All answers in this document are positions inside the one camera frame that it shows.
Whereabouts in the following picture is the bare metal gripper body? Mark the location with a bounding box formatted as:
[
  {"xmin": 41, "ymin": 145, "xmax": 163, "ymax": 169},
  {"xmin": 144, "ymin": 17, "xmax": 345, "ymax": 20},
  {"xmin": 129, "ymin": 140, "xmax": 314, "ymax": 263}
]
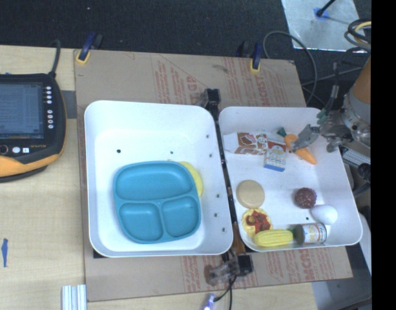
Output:
[{"xmin": 319, "ymin": 114, "xmax": 372, "ymax": 153}]

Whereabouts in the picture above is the white plastic tray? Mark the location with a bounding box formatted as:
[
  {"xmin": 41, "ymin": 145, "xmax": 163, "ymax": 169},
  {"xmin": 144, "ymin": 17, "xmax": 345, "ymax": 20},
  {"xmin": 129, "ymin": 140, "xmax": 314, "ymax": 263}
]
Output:
[
  {"xmin": 83, "ymin": 100, "xmax": 234, "ymax": 258},
  {"xmin": 218, "ymin": 106, "xmax": 364, "ymax": 253}
]

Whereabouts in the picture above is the black block with thin wires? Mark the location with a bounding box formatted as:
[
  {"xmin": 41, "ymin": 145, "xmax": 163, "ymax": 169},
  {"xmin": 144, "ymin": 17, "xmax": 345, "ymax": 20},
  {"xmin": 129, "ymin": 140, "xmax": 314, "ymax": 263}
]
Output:
[
  {"xmin": 207, "ymin": 253, "xmax": 255, "ymax": 285},
  {"xmin": 199, "ymin": 88, "xmax": 222, "ymax": 109}
]

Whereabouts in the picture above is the yellow corn cob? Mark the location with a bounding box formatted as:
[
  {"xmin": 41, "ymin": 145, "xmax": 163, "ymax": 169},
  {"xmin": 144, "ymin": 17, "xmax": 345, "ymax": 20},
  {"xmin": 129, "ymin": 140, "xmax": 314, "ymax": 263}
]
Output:
[{"xmin": 253, "ymin": 229, "xmax": 295, "ymax": 248}]

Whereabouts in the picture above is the blue and white carton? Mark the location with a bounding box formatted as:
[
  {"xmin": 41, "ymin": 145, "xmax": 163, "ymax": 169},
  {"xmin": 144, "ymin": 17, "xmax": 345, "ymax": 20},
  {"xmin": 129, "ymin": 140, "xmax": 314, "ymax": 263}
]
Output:
[{"xmin": 263, "ymin": 146, "xmax": 287, "ymax": 173}]

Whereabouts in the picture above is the beige round biscuit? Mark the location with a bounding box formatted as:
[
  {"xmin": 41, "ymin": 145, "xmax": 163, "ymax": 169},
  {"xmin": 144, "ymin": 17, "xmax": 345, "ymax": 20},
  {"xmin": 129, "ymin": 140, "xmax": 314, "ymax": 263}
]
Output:
[{"xmin": 235, "ymin": 179, "xmax": 266, "ymax": 210}]

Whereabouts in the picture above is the yellow round disc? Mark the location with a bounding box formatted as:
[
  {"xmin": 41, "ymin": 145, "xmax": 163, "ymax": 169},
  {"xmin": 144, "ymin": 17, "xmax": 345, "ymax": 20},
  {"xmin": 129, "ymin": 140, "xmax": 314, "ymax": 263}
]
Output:
[{"xmin": 167, "ymin": 159, "xmax": 204, "ymax": 198}]

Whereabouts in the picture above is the orange carrot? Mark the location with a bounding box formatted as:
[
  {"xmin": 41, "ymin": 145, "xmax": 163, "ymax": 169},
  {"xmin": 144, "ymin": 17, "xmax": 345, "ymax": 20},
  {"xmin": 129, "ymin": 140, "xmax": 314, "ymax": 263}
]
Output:
[{"xmin": 276, "ymin": 127, "xmax": 318, "ymax": 166}]

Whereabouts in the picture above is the blue divided plate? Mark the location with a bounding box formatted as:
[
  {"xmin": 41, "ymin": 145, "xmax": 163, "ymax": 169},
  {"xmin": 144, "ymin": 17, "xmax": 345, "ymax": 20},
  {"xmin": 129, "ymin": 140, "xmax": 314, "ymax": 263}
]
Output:
[{"xmin": 112, "ymin": 160, "xmax": 202, "ymax": 245}]

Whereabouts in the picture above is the dark red round ball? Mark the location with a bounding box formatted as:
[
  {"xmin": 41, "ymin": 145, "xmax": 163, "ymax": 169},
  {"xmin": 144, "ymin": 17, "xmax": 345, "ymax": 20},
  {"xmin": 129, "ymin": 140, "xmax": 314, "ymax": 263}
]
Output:
[{"xmin": 294, "ymin": 187, "xmax": 318, "ymax": 209}]

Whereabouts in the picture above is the brown cardboard board, red print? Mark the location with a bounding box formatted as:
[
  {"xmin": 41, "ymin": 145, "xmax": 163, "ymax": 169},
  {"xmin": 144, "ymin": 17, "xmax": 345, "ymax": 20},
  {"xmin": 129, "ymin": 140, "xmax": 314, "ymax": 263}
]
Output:
[{"xmin": 73, "ymin": 48, "xmax": 354, "ymax": 303}]

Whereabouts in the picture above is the small white labelled can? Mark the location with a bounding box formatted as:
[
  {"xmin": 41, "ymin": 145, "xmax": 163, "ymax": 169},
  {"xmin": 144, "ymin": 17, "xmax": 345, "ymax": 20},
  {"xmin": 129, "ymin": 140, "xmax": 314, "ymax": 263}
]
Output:
[{"xmin": 291, "ymin": 222, "xmax": 328, "ymax": 247}]

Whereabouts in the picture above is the white egg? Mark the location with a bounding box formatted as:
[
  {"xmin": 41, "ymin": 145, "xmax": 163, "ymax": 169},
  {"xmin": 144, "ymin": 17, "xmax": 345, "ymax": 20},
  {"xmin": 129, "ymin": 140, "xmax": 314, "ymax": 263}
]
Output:
[{"xmin": 310, "ymin": 204, "xmax": 339, "ymax": 226}]

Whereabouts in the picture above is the white and brown carton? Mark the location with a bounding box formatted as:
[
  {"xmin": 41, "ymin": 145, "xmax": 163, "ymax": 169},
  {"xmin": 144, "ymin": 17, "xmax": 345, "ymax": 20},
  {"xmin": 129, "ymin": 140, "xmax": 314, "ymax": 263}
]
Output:
[{"xmin": 222, "ymin": 131, "xmax": 266, "ymax": 156}]

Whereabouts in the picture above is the red and white carton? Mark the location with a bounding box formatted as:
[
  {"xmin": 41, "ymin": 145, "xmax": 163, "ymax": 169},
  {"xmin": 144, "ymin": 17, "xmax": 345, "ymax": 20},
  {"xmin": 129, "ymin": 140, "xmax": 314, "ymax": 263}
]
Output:
[{"xmin": 256, "ymin": 132, "xmax": 287, "ymax": 152}]

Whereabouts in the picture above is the black cylinder on white bracket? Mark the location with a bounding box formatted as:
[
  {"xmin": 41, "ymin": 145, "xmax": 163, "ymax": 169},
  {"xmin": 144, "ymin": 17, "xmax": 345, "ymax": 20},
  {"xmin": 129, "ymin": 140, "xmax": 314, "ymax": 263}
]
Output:
[{"xmin": 342, "ymin": 147, "xmax": 372, "ymax": 187}]

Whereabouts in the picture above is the yellow tart with red topping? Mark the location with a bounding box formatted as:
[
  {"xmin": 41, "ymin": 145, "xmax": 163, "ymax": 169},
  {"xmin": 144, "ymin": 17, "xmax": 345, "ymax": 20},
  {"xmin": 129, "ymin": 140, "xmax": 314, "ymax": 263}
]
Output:
[{"xmin": 241, "ymin": 207, "xmax": 274, "ymax": 238}]

